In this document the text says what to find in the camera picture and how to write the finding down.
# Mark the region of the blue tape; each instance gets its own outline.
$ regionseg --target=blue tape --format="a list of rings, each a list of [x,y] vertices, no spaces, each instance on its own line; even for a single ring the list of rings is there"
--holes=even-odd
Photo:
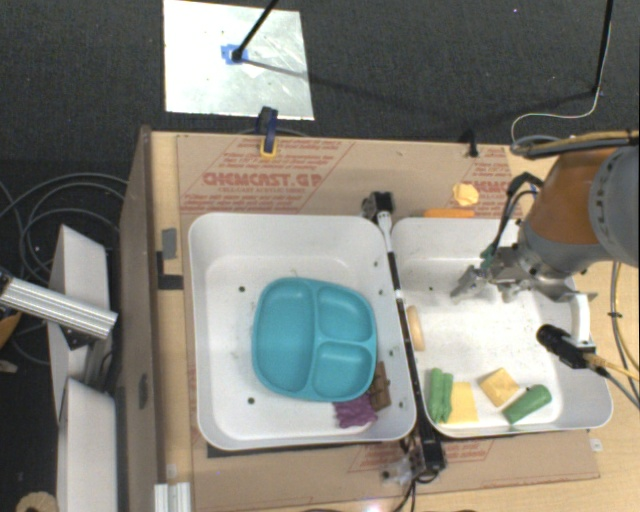
[[[242,52],[242,60],[240,62],[235,62],[231,58],[231,53],[236,48],[238,48],[238,45],[236,44],[224,44],[220,47],[220,51],[222,52],[222,58],[227,64],[242,64],[243,60],[249,60],[249,50],[245,49]]]

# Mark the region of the yellow cable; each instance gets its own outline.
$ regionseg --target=yellow cable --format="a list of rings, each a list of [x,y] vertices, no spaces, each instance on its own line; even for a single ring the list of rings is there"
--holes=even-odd
[[[609,368],[610,370],[614,370],[616,372],[622,373],[623,375],[626,375],[627,377],[640,382],[640,377],[637,374],[627,370],[626,368],[623,368],[622,366],[613,364],[612,362],[607,361],[606,359],[600,356],[597,356],[595,354],[585,354],[584,358],[588,363],[594,366],[602,366],[604,368]]]
[[[614,296],[613,296],[613,306],[614,306],[614,311],[611,312],[612,315],[617,314],[618,311],[618,280],[620,279],[620,271],[618,271],[617,275],[616,275],[616,282],[615,282],[615,292],[614,292]],[[622,348],[624,350],[624,353],[627,355],[627,358],[629,359],[629,362],[631,363],[631,366],[633,366],[637,371],[640,371],[640,368],[638,368],[638,361],[636,361],[633,358],[633,354],[631,354],[631,349],[629,348],[629,345],[627,345],[626,340],[624,339],[624,337],[622,336],[622,333],[618,330],[618,339],[620,340],[620,344],[622,345]]]

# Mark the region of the black floor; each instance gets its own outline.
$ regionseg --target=black floor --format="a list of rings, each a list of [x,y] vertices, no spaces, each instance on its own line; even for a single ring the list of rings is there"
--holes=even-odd
[[[473,129],[479,142],[509,143],[522,113],[591,108],[605,3],[282,0],[281,8],[301,12],[316,115],[286,126],[326,137],[437,141]],[[164,112],[162,21],[160,0],[0,2],[0,182],[14,198],[69,173],[126,178],[141,124],[215,132],[253,125]],[[639,41],[640,4],[618,0],[593,115],[528,119],[518,134],[637,128]],[[21,203],[25,218],[39,197]],[[55,201],[43,211],[73,206],[118,219],[117,201],[98,190],[68,190]],[[0,193],[0,214],[6,205]],[[62,220],[113,244],[109,228],[80,217],[61,214],[34,226],[43,260]],[[0,215],[0,265],[14,273],[21,271],[17,238],[13,213]],[[47,357],[42,330],[19,343]],[[30,491],[54,492],[56,434],[48,369],[11,345],[0,359],[19,366],[15,375],[0,374],[4,512]]]

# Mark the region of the metal plate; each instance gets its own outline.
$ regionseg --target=metal plate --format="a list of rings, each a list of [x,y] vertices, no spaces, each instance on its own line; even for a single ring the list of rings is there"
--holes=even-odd
[[[262,9],[165,0],[166,110],[255,117],[263,106],[284,119],[313,120],[300,14],[271,12],[230,63]]]

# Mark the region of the yellow sponge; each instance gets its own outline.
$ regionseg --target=yellow sponge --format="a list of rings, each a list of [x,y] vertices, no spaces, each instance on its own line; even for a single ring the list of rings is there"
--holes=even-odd
[[[480,387],[496,407],[500,407],[520,389],[504,368],[485,377],[480,381]]]
[[[474,423],[478,421],[476,401],[473,399],[471,384],[454,382],[451,389],[451,414],[447,424]]]

